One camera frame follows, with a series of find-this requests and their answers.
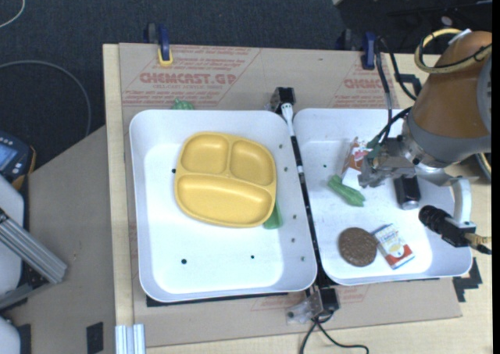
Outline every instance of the white tray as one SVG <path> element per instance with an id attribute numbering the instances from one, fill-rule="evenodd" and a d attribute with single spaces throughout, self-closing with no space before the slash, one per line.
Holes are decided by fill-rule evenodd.
<path id="1" fill-rule="evenodd" d="M 174 193 L 177 157 L 201 131 L 236 134 L 266 146 L 277 166 L 284 225 L 243 229 L 194 220 Z M 139 277 L 160 302 L 307 289 L 317 266 L 286 123 L 269 111 L 150 109 L 130 123 Z"/>
<path id="2" fill-rule="evenodd" d="M 304 109 L 294 118 L 295 133 L 302 155 L 312 218 L 320 248 L 321 263 L 328 277 L 339 284 L 367 284 L 465 274 L 472 265 L 470 248 L 454 248 L 425 228 L 418 219 L 419 209 L 402 210 L 390 179 L 383 186 L 361 189 L 355 175 L 346 184 L 362 190 L 364 207 L 345 203 L 327 182 L 340 174 L 353 138 L 371 140 L 386 124 L 387 111 L 381 109 Z M 401 132 L 396 123 L 391 135 Z M 432 205 L 453 213 L 451 188 L 439 188 L 419 179 L 420 208 Z M 341 258 L 338 236 L 348 227 L 375 231 L 393 223 L 415 253 L 415 258 L 393 270 L 378 252 L 369 266 L 357 267 Z"/>

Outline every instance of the dark floor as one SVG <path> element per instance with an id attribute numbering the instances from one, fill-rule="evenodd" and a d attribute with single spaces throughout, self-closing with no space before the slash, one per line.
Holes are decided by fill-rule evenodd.
<path id="1" fill-rule="evenodd" d="M 355 43 L 371 30 L 396 52 L 413 52 L 419 40 L 441 26 L 442 12 L 390 16 L 401 10 L 451 8 L 479 0 L 26 0 L 23 14 L 0 28 L 0 131 L 37 150 L 41 166 L 86 134 L 88 92 L 91 131 L 105 122 L 102 44 L 140 42 L 147 22 L 163 22 L 174 44 L 334 49 L 349 29 Z M 20 0 L 0 0 L 0 24 Z M 458 28 L 491 30 L 492 5 L 451 11 Z"/>

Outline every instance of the yellow plate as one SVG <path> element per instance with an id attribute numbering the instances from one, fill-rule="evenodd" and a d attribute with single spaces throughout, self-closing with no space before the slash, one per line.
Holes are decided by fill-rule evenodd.
<path id="1" fill-rule="evenodd" d="M 175 199 L 189 216 L 228 227 L 264 223 L 276 201 L 276 165 L 270 151 L 232 134 L 201 132 L 177 160 Z"/>

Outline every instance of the brown round object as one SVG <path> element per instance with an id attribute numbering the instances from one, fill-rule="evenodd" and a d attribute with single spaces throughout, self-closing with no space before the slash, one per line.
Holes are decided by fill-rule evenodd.
<path id="1" fill-rule="evenodd" d="M 350 227 L 338 238 L 341 256 L 354 266 L 370 265 L 377 256 L 377 240 L 360 227 Z"/>

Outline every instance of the snack package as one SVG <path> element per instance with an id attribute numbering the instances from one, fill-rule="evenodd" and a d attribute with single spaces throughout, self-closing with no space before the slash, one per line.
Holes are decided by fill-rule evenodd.
<path id="1" fill-rule="evenodd" d="M 415 258 L 412 249 L 406 244 L 394 224 L 389 224 L 373 232 L 378 240 L 378 248 L 393 270 Z"/>

